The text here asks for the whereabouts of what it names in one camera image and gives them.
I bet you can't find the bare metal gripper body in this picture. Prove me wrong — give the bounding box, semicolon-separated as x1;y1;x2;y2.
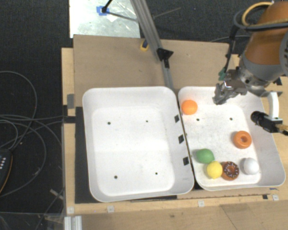
221;67;271;98

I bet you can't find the orange ball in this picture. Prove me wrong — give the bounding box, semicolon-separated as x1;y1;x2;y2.
181;99;198;115

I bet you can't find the white plastic tray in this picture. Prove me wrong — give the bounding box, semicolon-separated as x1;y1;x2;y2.
178;86;286;192
82;86;195;203

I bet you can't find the orange doughnut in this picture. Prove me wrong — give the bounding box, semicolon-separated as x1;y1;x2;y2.
233;130;252;150

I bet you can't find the green lime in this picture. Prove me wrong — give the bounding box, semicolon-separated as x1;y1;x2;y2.
195;148;216;164

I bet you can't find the white ball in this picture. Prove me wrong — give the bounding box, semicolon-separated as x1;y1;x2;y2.
240;157;260;175

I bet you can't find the yellow lemon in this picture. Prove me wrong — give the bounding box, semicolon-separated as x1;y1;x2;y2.
206;161;223;180

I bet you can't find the brown sprinkled doughnut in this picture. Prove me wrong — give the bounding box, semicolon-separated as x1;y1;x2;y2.
221;161;240;181

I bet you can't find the brown cardboard board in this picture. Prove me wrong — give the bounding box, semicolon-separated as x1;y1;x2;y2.
72;34;271;204

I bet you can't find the black cylinder on white bracket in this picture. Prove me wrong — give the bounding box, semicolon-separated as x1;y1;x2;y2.
251;91;284;134

